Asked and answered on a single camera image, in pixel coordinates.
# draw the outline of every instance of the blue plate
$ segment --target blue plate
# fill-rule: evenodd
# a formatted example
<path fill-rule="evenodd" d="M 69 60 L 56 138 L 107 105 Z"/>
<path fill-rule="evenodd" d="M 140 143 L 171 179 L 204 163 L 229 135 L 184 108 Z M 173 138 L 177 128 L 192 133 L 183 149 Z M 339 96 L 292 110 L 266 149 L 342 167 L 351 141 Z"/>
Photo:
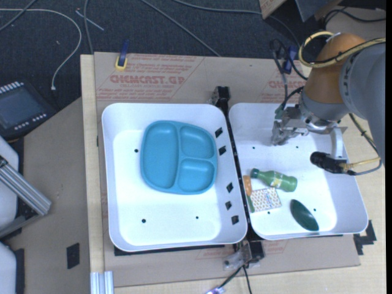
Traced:
<path fill-rule="evenodd" d="M 214 138 L 201 127 L 156 121 L 144 133 L 141 175 L 153 189 L 175 194 L 200 194 L 211 188 L 217 172 Z"/>

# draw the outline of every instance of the black floor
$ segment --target black floor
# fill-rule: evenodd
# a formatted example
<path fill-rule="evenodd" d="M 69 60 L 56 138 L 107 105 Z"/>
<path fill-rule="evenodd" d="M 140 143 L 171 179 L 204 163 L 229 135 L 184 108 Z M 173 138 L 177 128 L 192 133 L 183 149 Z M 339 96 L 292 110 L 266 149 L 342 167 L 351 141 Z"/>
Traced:
<path fill-rule="evenodd" d="M 32 0 L 0 0 L 0 8 L 24 8 Z M 86 0 L 37 0 L 30 9 L 50 9 L 71 17 L 80 27 L 82 41 L 75 55 L 61 68 L 56 91 L 51 91 L 55 70 L 78 43 L 78 30 L 65 17 L 47 11 L 26 12 L 3 30 L 0 28 L 0 85 L 26 78 L 58 109 L 80 96 L 81 54 L 90 53 L 83 19 L 76 11 Z M 170 0 L 146 0 L 181 23 L 200 41 L 140 0 L 90 0 L 87 17 L 103 28 L 89 25 L 94 51 L 118 52 L 130 39 L 129 52 L 170 55 L 271 58 L 269 41 L 286 45 L 302 42 L 321 28 L 314 17 L 301 20 L 295 0 L 287 0 L 273 16 L 209 12 Z M 260 11 L 258 0 L 182 0 L 216 9 Z M 380 8 L 386 0 L 344 0 L 342 6 Z M 0 10 L 0 26 L 17 12 Z"/>

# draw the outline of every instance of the green bottle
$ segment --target green bottle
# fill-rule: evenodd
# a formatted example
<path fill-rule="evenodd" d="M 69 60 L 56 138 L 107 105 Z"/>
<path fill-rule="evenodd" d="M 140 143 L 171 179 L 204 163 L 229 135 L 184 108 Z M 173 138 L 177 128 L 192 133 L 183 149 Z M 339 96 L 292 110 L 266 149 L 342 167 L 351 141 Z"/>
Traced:
<path fill-rule="evenodd" d="M 287 176 L 276 171 L 263 172 L 258 169 L 252 169 L 251 178 L 260 179 L 268 186 L 282 189 L 285 192 L 294 192 L 296 185 L 298 184 L 298 181 L 294 176 Z"/>

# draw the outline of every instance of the black oval object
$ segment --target black oval object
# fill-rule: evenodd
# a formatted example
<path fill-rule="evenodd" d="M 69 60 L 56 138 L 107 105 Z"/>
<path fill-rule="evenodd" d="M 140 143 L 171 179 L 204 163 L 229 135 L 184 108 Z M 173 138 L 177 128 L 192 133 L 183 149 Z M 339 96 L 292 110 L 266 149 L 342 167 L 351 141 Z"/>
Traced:
<path fill-rule="evenodd" d="M 309 231 L 318 231 L 319 225 L 311 212 L 298 200 L 291 200 L 290 211 L 300 226 Z"/>

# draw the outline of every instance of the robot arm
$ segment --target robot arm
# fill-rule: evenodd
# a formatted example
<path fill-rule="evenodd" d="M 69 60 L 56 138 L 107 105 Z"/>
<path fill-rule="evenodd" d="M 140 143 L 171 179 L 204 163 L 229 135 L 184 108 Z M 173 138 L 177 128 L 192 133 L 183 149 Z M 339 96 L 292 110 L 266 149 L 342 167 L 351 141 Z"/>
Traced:
<path fill-rule="evenodd" d="M 289 138 L 309 132 L 333 132 L 336 137 L 337 122 L 354 113 L 368 121 L 385 165 L 385 39 L 365 42 L 353 34 L 317 35 L 332 37 L 316 62 L 304 61 L 300 52 L 301 61 L 312 71 L 298 105 L 277 114 L 272 143 L 283 145 Z"/>

